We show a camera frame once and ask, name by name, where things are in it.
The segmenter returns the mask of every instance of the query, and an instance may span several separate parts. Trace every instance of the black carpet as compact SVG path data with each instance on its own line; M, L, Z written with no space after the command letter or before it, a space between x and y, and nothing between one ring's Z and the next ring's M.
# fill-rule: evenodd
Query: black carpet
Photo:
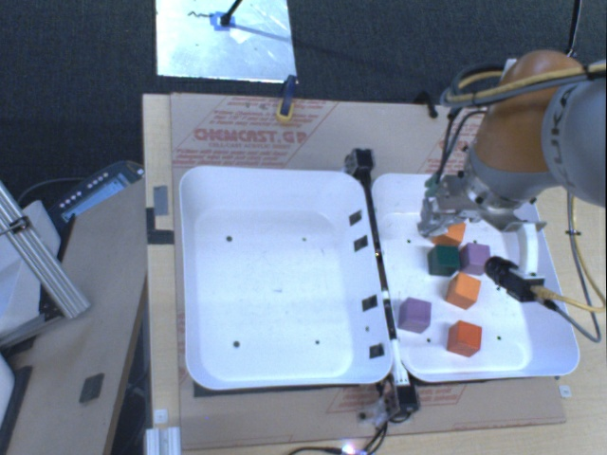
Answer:
M304 98L437 99L461 67L564 50L573 0L287 0ZM584 0L578 53L605 57L606 0ZM141 161L141 95L274 96L277 85L156 75L155 0L0 0L0 179L14 195ZM49 200L50 190L38 197Z

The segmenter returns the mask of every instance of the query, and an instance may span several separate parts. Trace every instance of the green cube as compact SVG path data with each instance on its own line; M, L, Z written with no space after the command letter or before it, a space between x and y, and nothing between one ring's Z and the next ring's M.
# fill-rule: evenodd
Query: green cube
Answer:
M450 277L459 269L459 249L457 246L433 247L428 253L428 272L431 275Z

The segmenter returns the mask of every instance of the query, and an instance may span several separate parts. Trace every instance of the cube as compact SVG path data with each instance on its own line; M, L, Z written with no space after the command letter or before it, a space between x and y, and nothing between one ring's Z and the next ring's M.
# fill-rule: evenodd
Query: cube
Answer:
M454 354L471 357L481 350L482 336L482 327L459 320L449 329L447 350Z
M452 224L447 228L445 234L434 236L431 241L435 245L442 246L460 246L464 241L464 233L466 232L466 223Z
M407 298L398 309L398 328L421 334L430 325L432 304L429 301Z
M450 277L459 266L459 251L456 246L438 245L428 253L428 272L431 275Z
M485 273L485 263L491 256L488 245L468 243L459 252L460 269L469 275L482 275Z
M445 300L464 310L468 310L478 299L481 281L461 271L449 282Z

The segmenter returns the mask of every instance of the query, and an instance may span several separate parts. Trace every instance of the silver metal sheet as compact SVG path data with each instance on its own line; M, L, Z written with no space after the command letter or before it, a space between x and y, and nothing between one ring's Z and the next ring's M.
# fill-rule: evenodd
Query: silver metal sheet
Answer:
M283 82L297 75L286 0L244 0L229 28L212 15L234 0L156 0L160 76Z

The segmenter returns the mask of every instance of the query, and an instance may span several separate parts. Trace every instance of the purple cube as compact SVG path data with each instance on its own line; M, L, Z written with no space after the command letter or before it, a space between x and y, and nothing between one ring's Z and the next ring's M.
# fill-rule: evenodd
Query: purple cube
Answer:
M468 243L459 252L460 270L469 275L482 275L485 273L485 263L489 256L489 246Z
M430 325L432 304L429 301L407 298L398 310L398 328L409 332L424 332Z

